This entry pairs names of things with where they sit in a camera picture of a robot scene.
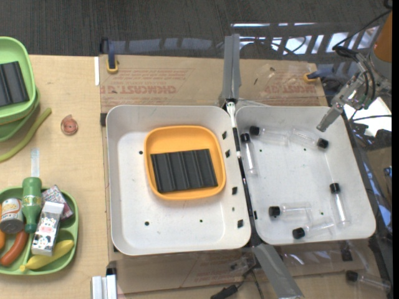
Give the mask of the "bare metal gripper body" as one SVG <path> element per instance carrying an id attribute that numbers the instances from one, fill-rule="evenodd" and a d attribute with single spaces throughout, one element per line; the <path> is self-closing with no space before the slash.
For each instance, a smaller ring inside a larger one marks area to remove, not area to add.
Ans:
<path id="1" fill-rule="evenodd" d="M 372 69 L 355 73 L 331 100 L 331 109 L 343 110 L 345 105 L 366 110 L 377 98 L 377 78 Z"/>

